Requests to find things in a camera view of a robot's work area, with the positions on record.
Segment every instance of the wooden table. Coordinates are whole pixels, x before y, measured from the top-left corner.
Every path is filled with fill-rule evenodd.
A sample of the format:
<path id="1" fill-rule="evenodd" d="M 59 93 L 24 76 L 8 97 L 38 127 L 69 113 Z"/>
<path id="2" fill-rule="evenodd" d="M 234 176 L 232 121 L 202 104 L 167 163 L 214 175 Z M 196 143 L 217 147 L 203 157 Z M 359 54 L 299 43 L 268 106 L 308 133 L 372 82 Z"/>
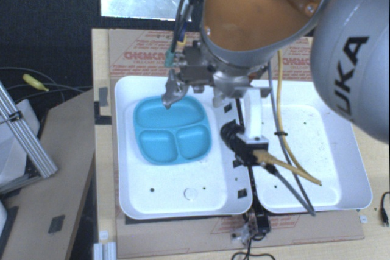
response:
<path id="1" fill-rule="evenodd" d="M 93 30 L 93 75 L 94 101 L 99 102 L 99 90 L 108 88 L 110 94 L 108 56 L 108 30 Z M 111 116 L 110 97 L 104 106 L 100 106 L 100 115 Z M 97 125 L 96 129 L 96 180 L 97 180 L 97 217 L 99 242 L 116 241 L 115 223 L 115 187 L 113 177 L 113 147 L 111 125 Z M 368 222 L 363 224 L 365 239 L 346 242 L 329 242 L 321 244 L 292 245 L 285 247 L 267 247 L 253 249 L 253 253 L 270 253 L 277 260 L 302 259 L 389 259 L 390 258 L 390 229 L 384 227 L 379 205 L 382 193 L 389 190 L 389 146 L 367 136 L 361 130 L 354 128 L 361 156 L 369 177 L 373 193 L 370 207 L 360 211 Z M 175 260 L 175 259 L 230 259 L 232 251 L 216 251 L 186 255 L 171 255 L 140 258 Z"/>

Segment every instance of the blue plate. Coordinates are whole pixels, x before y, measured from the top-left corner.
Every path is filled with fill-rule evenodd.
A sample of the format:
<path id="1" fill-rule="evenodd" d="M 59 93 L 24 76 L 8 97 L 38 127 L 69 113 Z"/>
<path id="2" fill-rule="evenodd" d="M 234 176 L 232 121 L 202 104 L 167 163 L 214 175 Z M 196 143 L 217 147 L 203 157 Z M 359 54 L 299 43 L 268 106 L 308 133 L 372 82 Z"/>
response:
<path id="1" fill-rule="evenodd" d="M 207 115 L 193 97 L 184 97 L 168 110 L 161 97 L 143 99 L 134 109 L 133 123 L 141 154 L 151 163 L 187 163 L 210 151 Z"/>

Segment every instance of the circular mark on tray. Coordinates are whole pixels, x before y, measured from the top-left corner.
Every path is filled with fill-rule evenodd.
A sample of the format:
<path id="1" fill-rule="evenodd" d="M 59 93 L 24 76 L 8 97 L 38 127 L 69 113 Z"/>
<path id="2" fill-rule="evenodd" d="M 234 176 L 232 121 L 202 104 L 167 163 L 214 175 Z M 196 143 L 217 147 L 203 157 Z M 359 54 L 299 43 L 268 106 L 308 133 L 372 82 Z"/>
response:
<path id="1" fill-rule="evenodd" d="M 184 197 L 188 200 L 194 200 L 197 197 L 197 191 L 193 188 L 188 188 L 184 190 Z"/>

